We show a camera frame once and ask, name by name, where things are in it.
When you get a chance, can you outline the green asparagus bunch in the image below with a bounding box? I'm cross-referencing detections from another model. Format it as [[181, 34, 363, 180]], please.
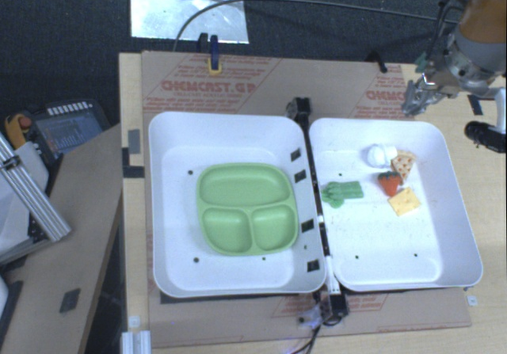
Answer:
[[319, 180, 365, 209]]

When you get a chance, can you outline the black cylinder on white bracket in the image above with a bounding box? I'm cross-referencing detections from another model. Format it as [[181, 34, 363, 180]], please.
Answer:
[[464, 86, 507, 154]]

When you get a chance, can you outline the green divided plate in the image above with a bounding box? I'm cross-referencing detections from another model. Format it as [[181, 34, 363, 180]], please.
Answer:
[[195, 162, 299, 256]]

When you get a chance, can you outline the pizza slice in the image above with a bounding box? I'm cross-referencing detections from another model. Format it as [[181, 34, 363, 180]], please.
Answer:
[[390, 150, 417, 185]]

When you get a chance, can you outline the red strawberry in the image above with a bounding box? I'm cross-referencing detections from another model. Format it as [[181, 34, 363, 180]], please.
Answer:
[[375, 170, 403, 199]]

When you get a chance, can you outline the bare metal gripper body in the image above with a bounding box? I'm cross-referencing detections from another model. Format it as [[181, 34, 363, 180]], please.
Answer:
[[420, 54, 499, 100]]

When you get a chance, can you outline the brown cardboard board red print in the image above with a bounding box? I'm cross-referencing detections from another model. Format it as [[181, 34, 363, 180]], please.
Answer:
[[140, 50, 474, 349]]

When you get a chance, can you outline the white plastic tray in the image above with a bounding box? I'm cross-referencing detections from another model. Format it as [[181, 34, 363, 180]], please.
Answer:
[[307, 117, 485, 293], [147, 111, 329, 299]]

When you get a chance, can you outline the yellow cheese slice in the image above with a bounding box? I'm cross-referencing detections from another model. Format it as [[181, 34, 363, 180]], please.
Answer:
[[387, 186, 422, 218]]

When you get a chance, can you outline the thin black and white rod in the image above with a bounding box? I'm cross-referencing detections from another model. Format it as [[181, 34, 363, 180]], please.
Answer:
[[299, 113, 336, 295]]

